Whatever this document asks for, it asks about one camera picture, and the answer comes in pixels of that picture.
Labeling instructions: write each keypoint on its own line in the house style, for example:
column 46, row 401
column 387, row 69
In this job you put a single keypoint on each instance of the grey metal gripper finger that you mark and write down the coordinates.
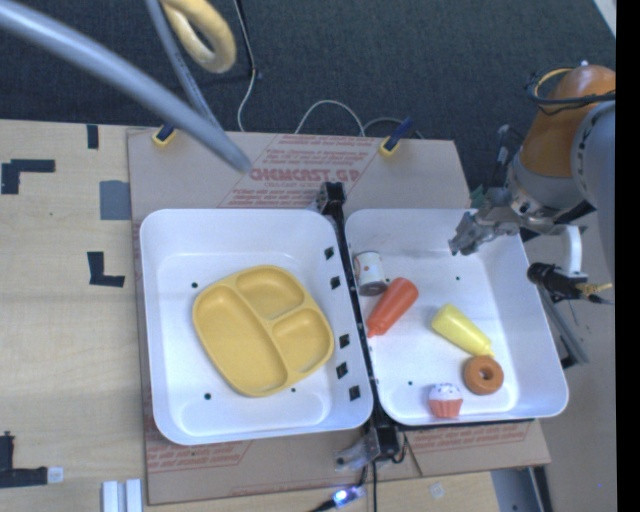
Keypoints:
column 477, row 239
column 461, row 232

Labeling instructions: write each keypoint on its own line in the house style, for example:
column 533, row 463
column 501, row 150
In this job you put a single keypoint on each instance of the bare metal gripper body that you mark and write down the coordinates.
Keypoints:
column 505, row 215

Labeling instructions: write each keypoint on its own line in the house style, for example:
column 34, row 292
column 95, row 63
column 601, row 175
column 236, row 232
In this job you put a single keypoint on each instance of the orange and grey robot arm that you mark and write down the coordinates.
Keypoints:
column 555, row 135

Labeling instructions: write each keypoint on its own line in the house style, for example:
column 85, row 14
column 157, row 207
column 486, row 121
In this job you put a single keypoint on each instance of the yellow squeeze bottle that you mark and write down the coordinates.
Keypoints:
column 457, row 327

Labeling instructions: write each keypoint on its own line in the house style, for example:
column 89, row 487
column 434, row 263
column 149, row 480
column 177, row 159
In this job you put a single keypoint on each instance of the white plastic tray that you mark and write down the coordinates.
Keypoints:
column 175, row 320
column 520, row 320

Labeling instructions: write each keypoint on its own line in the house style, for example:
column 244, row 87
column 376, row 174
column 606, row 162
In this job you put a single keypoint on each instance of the orange squeeze bottle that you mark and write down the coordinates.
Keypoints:
column 395, row 305

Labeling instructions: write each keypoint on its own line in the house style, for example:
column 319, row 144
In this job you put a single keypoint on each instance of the small white can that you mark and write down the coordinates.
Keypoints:
column 369, row 272

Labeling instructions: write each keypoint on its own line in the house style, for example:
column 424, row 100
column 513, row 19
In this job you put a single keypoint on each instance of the thin black rod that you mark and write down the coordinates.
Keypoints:
column 356, row 300

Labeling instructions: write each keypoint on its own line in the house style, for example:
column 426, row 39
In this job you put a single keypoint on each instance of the brown doughnut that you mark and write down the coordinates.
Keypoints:
column 474, row 382

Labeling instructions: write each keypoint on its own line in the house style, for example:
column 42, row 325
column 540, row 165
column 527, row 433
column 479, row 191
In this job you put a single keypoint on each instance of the orange and white cupcake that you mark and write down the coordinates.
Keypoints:
column 445, row 402

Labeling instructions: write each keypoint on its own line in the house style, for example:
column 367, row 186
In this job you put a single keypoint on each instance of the yellow divided plate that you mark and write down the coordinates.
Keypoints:
column 240, row 330

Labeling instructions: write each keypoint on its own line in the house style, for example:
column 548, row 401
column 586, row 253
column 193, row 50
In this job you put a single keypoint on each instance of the brown cardboard board, red print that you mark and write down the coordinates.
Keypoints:
column 190, row 180

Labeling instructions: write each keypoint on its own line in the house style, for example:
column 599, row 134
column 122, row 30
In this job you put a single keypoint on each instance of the black cylinder on white bracket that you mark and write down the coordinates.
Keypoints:
column 555, row 280

